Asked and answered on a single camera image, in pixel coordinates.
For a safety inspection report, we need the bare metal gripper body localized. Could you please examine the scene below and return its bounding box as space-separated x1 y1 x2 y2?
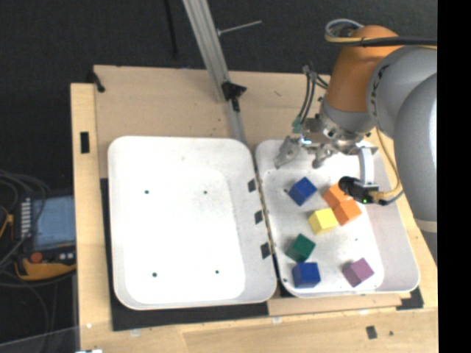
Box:
298 114 379 157

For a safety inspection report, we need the blue cube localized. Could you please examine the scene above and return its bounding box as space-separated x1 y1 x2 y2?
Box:
291 261 322 289
287 176 318 207

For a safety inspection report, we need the orange cube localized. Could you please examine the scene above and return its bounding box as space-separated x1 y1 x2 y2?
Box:
322 182 353 208
333 199 363 227

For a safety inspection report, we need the yellow cube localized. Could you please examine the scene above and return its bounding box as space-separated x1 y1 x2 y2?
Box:
308 207 339 236

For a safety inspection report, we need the white plastic tray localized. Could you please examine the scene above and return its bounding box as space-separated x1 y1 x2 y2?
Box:
254 139 420 298
107 135 277 311

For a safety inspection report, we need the green cube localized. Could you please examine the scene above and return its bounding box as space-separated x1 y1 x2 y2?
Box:
285 233 316 263

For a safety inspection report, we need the purple cube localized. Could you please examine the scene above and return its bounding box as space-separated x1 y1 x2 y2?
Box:
341 257 375 288

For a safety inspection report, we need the pale wood board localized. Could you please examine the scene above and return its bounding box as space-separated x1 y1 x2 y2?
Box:
92 64 424 317

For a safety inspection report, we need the black cylinder on white bracket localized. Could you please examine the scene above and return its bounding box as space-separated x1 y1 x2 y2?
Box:
338 146 380 205

